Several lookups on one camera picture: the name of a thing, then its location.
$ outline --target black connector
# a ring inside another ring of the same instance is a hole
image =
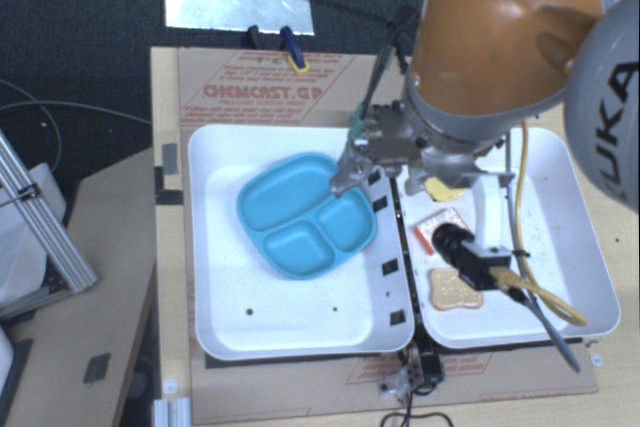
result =
[[[489,273],[491,267],[509,267],[510,256],[480,256],[473,249],[474,236],[455,224],[446,223],[433,233],[431,241],[436,251],[451,266],[458,269],[460,278],[474,290],[496,290],[496,280]]]

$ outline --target blue plate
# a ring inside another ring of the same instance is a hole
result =
[[[238,195],[238,215],[267,261],[293,279],[315,278],[361,251],[376,233],[376,217],[360,188],[337,199],[329,179],[336,161],[302,153],[250,180]]]

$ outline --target black floor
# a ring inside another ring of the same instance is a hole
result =
[[[316,35],[300,38],[303,49],[375,53],[385,20],[403,3],[419,8],[422,0],[311,0]],[[270,38],[267,43],[276,45]],[[81,102],[149,119],[149,48],[162,45],[236,48],[240,35],[169,29],[164,0],[0,0],[0,79],[40,100]],[[24,99],[0,82],[0,128],[28,166],[53,164],[58,149],[49,119],[33,106],[7,107]],[[55,176],[69,199],[80,180],[151,144],[148,125],[75,108],[50,109],[63,141]],[[151,331],[138,370],[152,374]],[[144,425],[137,422],[147,418],[152,389],[130,401],[123,425]]]

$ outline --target tan tube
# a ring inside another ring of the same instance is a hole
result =
[[[524,107],[564,87],[601,0],[426,0],[413,54],[420,96],[451,114]]]

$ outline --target yellow cable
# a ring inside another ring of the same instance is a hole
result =
[[[522,249],[522,225],[521,225],[521,206],[522,206],[522,190],[524,188],[524,177],[527,169],[527,160],[529,157],[529,130],[526,121],[522,121],[522,153],[520,157],[520,169],[518,171],[518,182],[516,186],[516,197],[514,205],[515,232],[518,247]],[[510,288],[521,288],[533,292],[538,295],[542,302],[562,320],[576,326],[586,326],[587,318],[576,310],[573,306],[567,304],[558,296],[545,290],[536,281],[531,267],[526,257],[522,258],[522,265],[525,277],[522,277],[507,267],[493,267],[490,269],[491,275],[496,279],[498,286],[506,286]]]

